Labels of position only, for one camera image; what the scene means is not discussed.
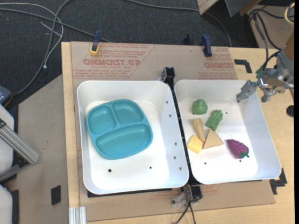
green toy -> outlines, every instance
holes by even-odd
[[[222,117],[223,117],[223,113],[221,113],[221,110],[214,110],[210,119],[206,123],[206,126],[215,131],[220,121],[222,120]]]
[[[203,99],[195,100],[191,109],[193,114],[205,114],[207,112],[207,105]]]

yellow cheese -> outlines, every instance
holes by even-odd
[[[203,142],[196,135],[193,134],[187,144],[187,147],[194,153],[198,154],[202,149],[202,145]]]

green pepper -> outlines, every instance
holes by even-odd
[[[193,114],[205,114],[207,112],[207,105],[203,99],[195,100],[191,109]]]

black bracket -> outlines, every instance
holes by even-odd
[[[55,205],[61,202],[61,186],[57,186],[51,189],[51,205]]]
[[[245,65],[246,72],[247,73],[252,73],[250,64],[249,64],[249,62],[247,60],[238,60],[238,59],[235,59],[234,62],[235,62],[236,65]]]
[[[187,37],[185,37],[183,39],[183,44],[184,45],[191,45],[191,46],[194,46],[194,42],[193,42],[193,39],[192,39],[192,36],[190,33],[187,34]]]
[[[288,182],[286,181],[284,169],[281,169],[281,173],[279,175],[279,180],[270,179],[270,185],[272,188],[272,192],[274,195],[277,195],[277,187],[284,187]]]
[[[184,133],[184,129],[183,129],[183,123],[182,123],[181,115],[180,115],[179,108],[178,108],[177,96],[176,96],[175,91],[174,91],[174,80],[173,80],[174,77],[175,77],[174,67],[165,67],[162,74],[161,74],[161,78],[162,78],[161,80],[164,83],[169,85],[169,87],[171,89],[171,92],[172,92],[172,98],[173,98],[173,102],[174,102],[176,112],[177,112],[178,124],[179,124],[179,128],[180,128],[180,131],[181,131],[181,136],[182,136],[182,141],[183,141],[183,145],[184,145],[187,165],[188,165],[188,169],[189,169],[188,184],[190,185],[190,188],[191,188],[191,194],[192,194],[191,202],[196,202],[196,201],[198,201],[199,199],[202,198],[202,193],[201,193],[200,186],[198,185],[199,183],[195,180],[195,178],[193,177],[192,171],[191,171],[191,164],[190,164],[189,155],[188,155],[188,148],[187,148],[187,144],[186,144],[185,133]]]

teal plate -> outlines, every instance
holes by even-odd
[[[142,109],[135,102],[120,99],[90,110],[87,129],[96,150],[107,159],[120,159],[146,149],[153,132]]]

